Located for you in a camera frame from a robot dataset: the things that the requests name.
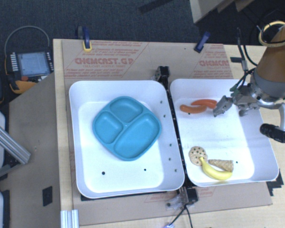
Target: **black floor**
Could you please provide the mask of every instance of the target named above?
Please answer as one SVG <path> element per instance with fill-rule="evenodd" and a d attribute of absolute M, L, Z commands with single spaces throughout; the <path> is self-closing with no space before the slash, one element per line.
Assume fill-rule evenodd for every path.
<path fill-rule="evenodd" d="M 189 0 L 0 0 L 0 66 L 9 34 L 21 26 L 37 26 L 54 38 L 75 38 L 78 25 L 87 26 L 96 40 L 198 42 L 205 31 L 209 43 L 236 43 L 241 28 L 248 45 L 259 45 L 260 27 L 273 20 L 285 21 L 285 0 L 256 0 L 242 12 L 231 4 L 221 13 L 210 12 L 194 24 Z M 20 30 L 7 50 L 46 46 L 43 33 Z M 8 95 L 5 102 L 15 97 Z"/>

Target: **banana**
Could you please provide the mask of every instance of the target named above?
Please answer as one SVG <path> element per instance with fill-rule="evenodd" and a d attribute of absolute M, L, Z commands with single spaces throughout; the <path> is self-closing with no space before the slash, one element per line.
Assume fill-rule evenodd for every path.
<path fill-rule="evenodd" d="M 213 179 L 216 180 L 227 180 L 232 176 L 232 172 L 230 171 L 218 171 L 214 169 L 212 166 L 210 166 L 203 157 L 200 157 L 200 161 L 202 163 L 202 168 L 205 174 Z"/>

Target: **blue plate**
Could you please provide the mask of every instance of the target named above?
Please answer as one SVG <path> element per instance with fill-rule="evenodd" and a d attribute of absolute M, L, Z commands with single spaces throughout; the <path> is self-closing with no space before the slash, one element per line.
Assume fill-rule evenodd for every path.
<path fill-rule="evenodd" d="M 124 161 L 141 157 L 158 139 L 158 118 L 137 100 L 121 96 L 107 104 L 93 121 L 96 138 Z"/>

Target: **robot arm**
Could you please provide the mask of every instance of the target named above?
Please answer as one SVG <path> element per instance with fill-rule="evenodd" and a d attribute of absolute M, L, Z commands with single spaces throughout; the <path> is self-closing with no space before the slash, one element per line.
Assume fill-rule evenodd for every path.
<path fill-rule="evenodd" d="M 271 42 L 263 40 L 263 31 L 271 25 L 283 25 Z M 256 68 L 248 71 L 243 63 L 244 76 L 233 86 L 230 91 L 231 97 L 223 96 L 213 110 L 216 117 L 225 113 L 232 105 L 239 108 L 239 115 L 244 116 L 249 110 L 259 109 L 278 109 L 281 116 L 280 126 L 263 124 L 260 128 L 262 134 L 285 143 L 285 103 L 276 102 L 285 99 L 285 23 L 273 22 L 265 26 L 260 33 L 261 44 L 267 46 L 263 57 Z M 246 76 L 251 74 L 250 82 L 244 85 Z"/>

